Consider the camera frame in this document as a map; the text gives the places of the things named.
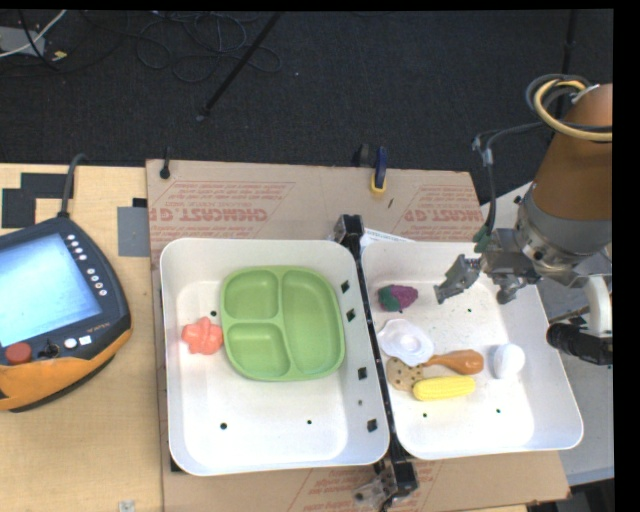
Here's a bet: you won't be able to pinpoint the white toy fried egg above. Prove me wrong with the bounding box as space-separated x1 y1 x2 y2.
375 317 435 368

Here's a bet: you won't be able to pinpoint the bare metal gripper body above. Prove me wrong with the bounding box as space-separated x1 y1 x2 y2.
478 227 577 292

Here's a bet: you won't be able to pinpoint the white plastic tray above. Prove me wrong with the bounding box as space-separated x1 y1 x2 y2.
360 239 585 462
159 237 392 477

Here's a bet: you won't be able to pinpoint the salmon orange toy food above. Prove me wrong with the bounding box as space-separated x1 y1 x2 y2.
180 315 225 357

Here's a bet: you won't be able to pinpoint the tan toy biscuit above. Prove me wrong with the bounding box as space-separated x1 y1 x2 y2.
384 355 427 392

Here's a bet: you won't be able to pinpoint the purple toy grapes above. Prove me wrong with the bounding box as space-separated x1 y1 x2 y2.
376 283 420 313

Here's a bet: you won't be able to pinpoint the thin black rod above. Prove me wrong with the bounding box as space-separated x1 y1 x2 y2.
345 230 417 494

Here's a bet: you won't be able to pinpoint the brown cardboard board red print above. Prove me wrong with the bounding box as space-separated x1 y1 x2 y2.
144 158 572 512

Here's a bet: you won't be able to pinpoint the black cylinder on white bracket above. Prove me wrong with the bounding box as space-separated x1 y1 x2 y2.
545 274 613 367

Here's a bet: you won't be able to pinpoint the yellow toy corn cob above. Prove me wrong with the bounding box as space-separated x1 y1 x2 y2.
411 375 477 403

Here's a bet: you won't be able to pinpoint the brown toy chicken drumstick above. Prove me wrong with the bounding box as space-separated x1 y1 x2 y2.
424 348 486 377

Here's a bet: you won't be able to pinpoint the green divided plate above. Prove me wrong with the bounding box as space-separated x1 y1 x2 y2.
219 265 348 383

